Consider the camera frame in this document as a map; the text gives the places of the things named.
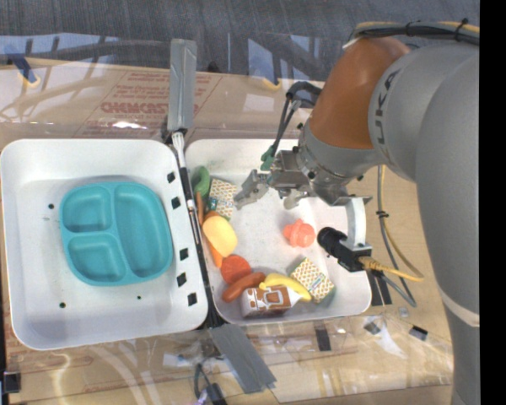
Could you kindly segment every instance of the clear plastic sheet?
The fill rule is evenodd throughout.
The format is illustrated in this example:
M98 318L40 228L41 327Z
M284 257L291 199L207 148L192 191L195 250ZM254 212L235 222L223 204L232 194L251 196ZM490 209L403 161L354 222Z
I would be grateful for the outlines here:
M39 82L25 83L19 69L7 64L12 46L22 50ZM229 36L221 51L227 64L215 67L201 48L195 126L187 141L272 139L286 90L295 80L321 86L341 46L334 40L286 35L252 36L237 46ZM104 36L1 37L0 151L19 138L161 139L168 109L169 51L170 44ZM300 108L285 136L296 138L298 124L309 114L310 108ZM414 188L392 178L388 175L387 183L399 186L387 194L386 208L405 206L394 212L400 213L394 214L399 221L394 234L427 265L423 235L416 232L420 222ZM373 175L351 189L374 194ZM368 206L369 243L382 258L373 204ZM203 329L52 351L25 347L11 326L5 271L2 268L5 370L21 376L20 391L9 395L12 404L192 405L207 380L217 383L234 404L315 403L451 383L451 344L430 268L423 269L427 290L413 289L416 309L392 295L391 302L358 316L244 327L277 378L273 387L252 395L243 393L225 356Z

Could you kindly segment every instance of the hole in tray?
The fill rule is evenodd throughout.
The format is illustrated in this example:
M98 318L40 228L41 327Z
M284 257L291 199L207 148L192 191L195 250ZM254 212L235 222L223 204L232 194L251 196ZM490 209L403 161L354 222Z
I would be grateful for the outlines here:
M183 284L185 284L186 281L187 281L186 272L183 272L180 276L176 277L176 282L178 283L179 287L181 287Z
M170 203L173 209L177 209L180 206L180 199L178 197L172 198Z
M196 293L191 293L187 296L187 305L193 306L196 303Z

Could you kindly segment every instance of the yellow sponge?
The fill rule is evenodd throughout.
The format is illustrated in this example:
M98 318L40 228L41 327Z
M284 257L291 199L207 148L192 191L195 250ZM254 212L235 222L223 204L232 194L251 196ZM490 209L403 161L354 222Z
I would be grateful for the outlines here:
M238 245L238 237L233 227L219 214L206 217L202 223L202 231L213 248L223 257L228 257Z

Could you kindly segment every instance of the toy sausage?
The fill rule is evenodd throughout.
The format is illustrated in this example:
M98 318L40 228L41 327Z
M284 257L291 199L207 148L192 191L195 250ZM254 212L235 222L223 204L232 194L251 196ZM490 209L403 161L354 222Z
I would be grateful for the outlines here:
M263 272L254 272L238 279L225 290L222 295L223 301L230 303L238 299L246 289L256 288L265 278L266 275Z

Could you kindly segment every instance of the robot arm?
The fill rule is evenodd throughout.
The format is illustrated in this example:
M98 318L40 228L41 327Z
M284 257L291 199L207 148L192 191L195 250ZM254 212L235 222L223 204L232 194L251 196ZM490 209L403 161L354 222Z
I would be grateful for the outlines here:
M463 24L417 28L434 31L433 37L450 34L452 40L411 50L386 28L384 37L362 35L351 42L326 80L298 146L277 152L261 185L278 190L292 208L309 196L348 204L353 197L347 183L376 165L416 183L454 350L452 403L476 405L481 402L479 34Z

